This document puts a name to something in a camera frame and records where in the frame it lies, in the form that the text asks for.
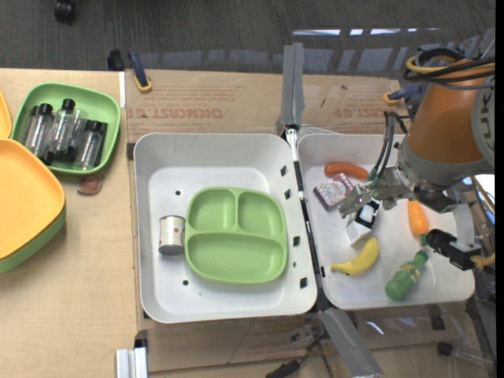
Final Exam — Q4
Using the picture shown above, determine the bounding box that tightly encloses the brown cardboard board red print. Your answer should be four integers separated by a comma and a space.
124, 68, 473, 373

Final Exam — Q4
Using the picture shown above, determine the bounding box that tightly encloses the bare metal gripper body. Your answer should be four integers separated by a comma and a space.
368, 166, 419, 212

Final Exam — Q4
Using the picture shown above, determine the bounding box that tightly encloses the green plate under yellow plate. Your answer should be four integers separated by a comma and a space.
0, 210, 67, 274

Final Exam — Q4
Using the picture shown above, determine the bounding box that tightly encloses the pink and white carton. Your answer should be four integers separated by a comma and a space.
313, 172, 354, 212

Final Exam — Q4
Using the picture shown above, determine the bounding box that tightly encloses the green square plate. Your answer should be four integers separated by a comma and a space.
9, 81, 122, 176

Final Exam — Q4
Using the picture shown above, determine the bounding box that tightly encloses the yellow square plate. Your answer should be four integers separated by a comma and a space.
0, 88, 13, 139
0, 137, 67, 261

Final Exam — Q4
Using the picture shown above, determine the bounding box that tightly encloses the green bottle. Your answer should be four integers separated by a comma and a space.
384, 250, 431, 302

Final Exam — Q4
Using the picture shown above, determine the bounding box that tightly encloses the orange carrot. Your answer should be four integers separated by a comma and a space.
406, 198, 430, 237

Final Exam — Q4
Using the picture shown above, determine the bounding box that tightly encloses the clear plastic bottle black cap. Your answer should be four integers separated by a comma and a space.
24, 102, 55, 158
39, 147, 76, 167
73, 120, 105, 172
48, 98, 79, 156

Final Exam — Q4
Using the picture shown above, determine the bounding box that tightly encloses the black cylinder on white bracket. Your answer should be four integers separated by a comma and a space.
425, 202, 484, 272

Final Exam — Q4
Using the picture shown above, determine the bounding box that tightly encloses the yellow banana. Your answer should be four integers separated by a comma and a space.
330, 235, 380, 277

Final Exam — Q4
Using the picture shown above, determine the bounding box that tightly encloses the white and black carton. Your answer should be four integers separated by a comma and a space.
345, 199, 382, 247

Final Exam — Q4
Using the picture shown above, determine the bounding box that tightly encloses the green divided plate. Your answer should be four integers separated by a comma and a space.
183, 186, 289, 284

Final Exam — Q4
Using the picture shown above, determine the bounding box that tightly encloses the white can with orange dots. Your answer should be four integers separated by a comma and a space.
157, 215, 187, 257

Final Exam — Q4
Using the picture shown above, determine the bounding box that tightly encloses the white plastic tray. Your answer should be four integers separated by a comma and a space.
132, 132, 319, 324
295, 133, 476, 312

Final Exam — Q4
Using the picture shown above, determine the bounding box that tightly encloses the orange sausage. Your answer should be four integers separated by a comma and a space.
324, 161, 369, 180

